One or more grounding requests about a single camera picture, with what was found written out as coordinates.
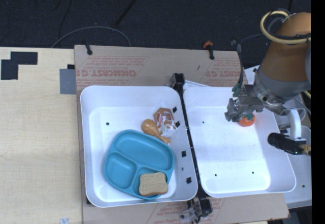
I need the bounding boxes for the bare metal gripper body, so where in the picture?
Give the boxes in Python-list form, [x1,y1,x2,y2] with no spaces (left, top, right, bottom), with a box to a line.
[233,84,288,116]

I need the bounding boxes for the orange tomato with green top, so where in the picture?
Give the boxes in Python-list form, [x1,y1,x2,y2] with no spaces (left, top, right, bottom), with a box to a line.
[238,113,256,127]

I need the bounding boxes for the white plastic tray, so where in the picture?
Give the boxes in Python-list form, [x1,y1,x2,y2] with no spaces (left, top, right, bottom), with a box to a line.
[182,85,297,199]
[80,85,199,208]

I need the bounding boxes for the thin black rod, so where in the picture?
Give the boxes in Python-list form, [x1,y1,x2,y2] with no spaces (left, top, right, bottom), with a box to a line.
[175,83,205,201]

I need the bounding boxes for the brown and white carton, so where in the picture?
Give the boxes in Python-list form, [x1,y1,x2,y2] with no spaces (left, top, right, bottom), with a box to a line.
[153,107,178,138]

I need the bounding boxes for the brown chicken drumstick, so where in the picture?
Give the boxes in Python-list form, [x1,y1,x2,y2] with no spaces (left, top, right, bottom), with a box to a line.
[141,119,171,145]

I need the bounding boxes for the brown cardboard board red print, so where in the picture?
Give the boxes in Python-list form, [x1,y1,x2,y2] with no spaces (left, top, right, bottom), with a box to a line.
[74,44,290,224]

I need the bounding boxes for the tan bread slice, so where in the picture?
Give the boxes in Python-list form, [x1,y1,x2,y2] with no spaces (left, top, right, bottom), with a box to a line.
[138,172,169,197]

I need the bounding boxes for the blue divided plate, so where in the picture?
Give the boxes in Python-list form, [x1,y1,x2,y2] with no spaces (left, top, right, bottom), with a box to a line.
[103,129,176,201]

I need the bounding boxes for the black cylinder on white bracket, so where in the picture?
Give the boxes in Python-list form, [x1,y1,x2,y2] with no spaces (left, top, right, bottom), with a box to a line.
[267,108,312,156]

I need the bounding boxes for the black block with thin wires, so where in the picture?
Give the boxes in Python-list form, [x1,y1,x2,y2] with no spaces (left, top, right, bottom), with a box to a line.
[197,198,213,218]
[170,73,185,89]

